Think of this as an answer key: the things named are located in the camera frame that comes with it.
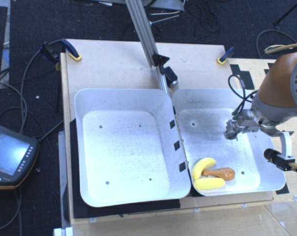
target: wooden table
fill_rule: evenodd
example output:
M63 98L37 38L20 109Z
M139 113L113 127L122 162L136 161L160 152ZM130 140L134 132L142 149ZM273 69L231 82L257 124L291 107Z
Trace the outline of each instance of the wooden table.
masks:
M76 219L73 216L71 149L69 123L75 119L74 96L83 88L158 88L155 71L148 67L139 42L69 40L82 55L80 62L61 54L63 112L66 147L67 184L70 226L74 235L288 235L270 212L276 203L291 206L297 198L297 174L286 172L288 194L275 192L234 194L216 197L187 196L180 200L181 208L137 214ZM191 45L157 43L161 55L170 57L169 65L178 75L179 85L185 88L229 88L227 79L232 74L230 64L241 71L249 71L258 89L268 63L265 59L229 59L218 65L216 59L225 49L218 45ZM295 131L292 136L293 156L297 162L297 118L279 127ZM281 150L280 141L273 140ZM297 212L287 214L297 221ZM297 227L290 230L297 232Z

